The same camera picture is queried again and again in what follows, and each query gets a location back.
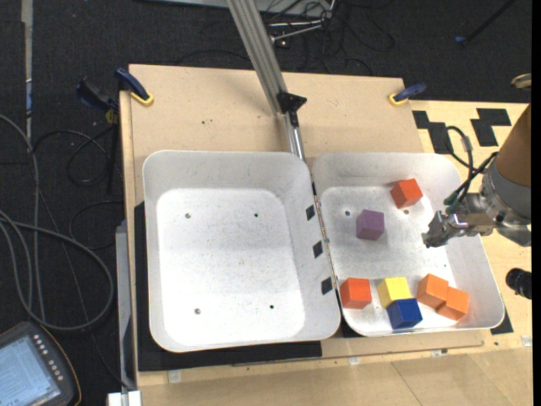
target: wooden table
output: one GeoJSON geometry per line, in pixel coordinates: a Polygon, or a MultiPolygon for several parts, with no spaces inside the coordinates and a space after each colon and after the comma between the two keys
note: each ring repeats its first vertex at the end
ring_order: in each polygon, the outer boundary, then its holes
{"type": "MultiPolygon", "coordinates": [[[[125,92],[120,97],[128,259],[134,296],[134,208],[144,200],[141,170],[150,153],[166,149],[286,151],[287,144],[283,123],[272,116],[253,71],[146,65],[132,65],[129,71],[155,96],[150,107],[140,105],[125,92]]],[[[308,98],[299,111],[299,119],[309,167],[325,152],[433,151],[428,131],[416,127],[413,110],[425,111],[431,122],[455,124],[475,141],[469,120],[478,118],[477,108],[503,108],[514,123],[527,106],[410,101],[393,107],[387,97],[404,88],[400,79],[289,73],[284,78],[291,92],[308,98]]],[[[495,127],[500,144],[510,129],[495,127]]],[[[455,146],[460,145],[452,136],[451,139],[455,146]]],[[[474,143],[475,162],[492,151],[474,143]]],[[[465,177],[466,169],[457,168],[465,177]]],[[[505,285],[505,275],[512,267],[531,271],[531,250],[518,247],[497,233],[483,241],[514,332],[497,337],[487,329],[370,338],[344,338],[338,332],[322,342],[322,359],[187,369],[174,375],[182,381],[178,384],[169,383],[171,372],[137,371],[144,405],[252,404],[255,398],[261,404],[323,404],[337,400],[357,404],[348,392],[377,398],[382,404],[400,404],[402,400],[403,404],[424,404],[419,399],[432,395],[426,391],[425,382],[430,375],[439,373],[424,370],[428,373],[418,381],[419,387],[412,389],[417,383],[414,375],[419,368],[442,365],[442,360],[432,359],[442,354],[443,360],[456,360],[445,365],[449,369],[445,378],[451,385],[455,380],[454,365],[458,373],[460,369],[469,369],[469,381],[494,384],[494,380],[503,377],[495,373],[495,368],[507,370],[509,360],[524,361],[520,370],[505,375],[506,384],[510,385],[505,385],[507,392],[498,386],[488,397],[471,395],[481,404],[498,404],[501,398],[511,395],[528,401],[533,391],[529,377],[532,348],[525,348],[524,344],[532,338],[532,305],[505,285]],[[495,365],[495,360],[504,365],[495,365]],[[363,364],[363,371],[356,364],[363,364]],[[522,384],[524,389],[518,390],[509,381],[522,380],[522,376],[526,386],[522,384]],[[374,378],[368,385],[367,377],[374,378]],[[516,393],[519,391],[525,392],[526,397],[516,393]],[[173,403],[173,398],[179,398],[178,402],[173,403]]],[[[134,299],[132,307],[135,312],[134,299]]],[[[456,396],[452,389],[447,394],[450,398],[456,396]]]]}

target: screen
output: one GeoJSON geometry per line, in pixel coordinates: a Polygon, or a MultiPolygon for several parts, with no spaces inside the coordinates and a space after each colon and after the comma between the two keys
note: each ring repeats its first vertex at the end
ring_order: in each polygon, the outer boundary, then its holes
{"type": "Polygon", "coordinates": [[[58,395],[29,336],[0,348],[0,406],[38,406],[58,395]]]}

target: black cylinder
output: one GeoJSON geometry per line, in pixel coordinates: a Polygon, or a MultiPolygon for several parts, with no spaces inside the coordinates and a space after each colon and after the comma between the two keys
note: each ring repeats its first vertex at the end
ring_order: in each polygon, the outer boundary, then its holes
{"type": "Polygon", "coordinates": [[[513,268],[507,272],[505,283],[512,288],[516,294],[524,298],[532,298],[532,273],[520,268],[513,268]]]}

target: orange block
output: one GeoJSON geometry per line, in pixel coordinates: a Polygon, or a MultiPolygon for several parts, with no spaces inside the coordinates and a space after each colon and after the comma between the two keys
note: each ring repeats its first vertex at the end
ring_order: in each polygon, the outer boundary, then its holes
{"type": "Polygon", "coordinates": [[[457,321],[463,317],[470,305],[470,294],[458,288],[447,289],[447,300],[436,309],[436,313],[457,321]]]}
{"type": "Polygon", "coordinates": [[[402,209],[415,205],[423,197],[423,192],[414,178],[401,180],[391,189],[391,195],[395,201],[396,207],[402,209]]]}
{"type": "Polygon", "coordinates": [[[417,286],[417,301],[437,309],[447,300],[448,288],[447,280],[428,274],[417,286]]]}
{"type": "Polygon", "coordinates": [[[348,278],[340,286],[343,308],[361,310],[372,302],[370,281],[366,278],[348,278]]]}

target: white tray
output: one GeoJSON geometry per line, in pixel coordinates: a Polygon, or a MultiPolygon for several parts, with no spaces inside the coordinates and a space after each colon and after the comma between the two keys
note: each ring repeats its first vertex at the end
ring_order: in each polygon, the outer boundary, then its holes
{"type": "Polygon", "coordinates": [[[143,166],[150,332],[171,352],[320,340],[340,324],[308,167],[159,151],[143,166]]]}
{"type": "Polygon", "coordinates": [[[333,153],[314,161],[313,178],[320,198],[332,265],[339,287],[348,277],[370,280],[372,304],[362,310],[343,309],[347,324],[364,336],[491,328],[505,310],[479,236],[455,238],[427,249],[421,233],[443,200],[462,182],[444,156],[429,153],[333,153]],[[415,178],[424,197],[397,209],[393,185],[415,178]],[[382,211],[385,232],[377,241],[358,239],[355,221],[363,209],[382,211]],[[470,293],[470,308],[458,322],[419,304],[423,320],[414,328],[393,331],[376,287],[383,278],[405,277],[412,296],[428,273],[470,293]]]}

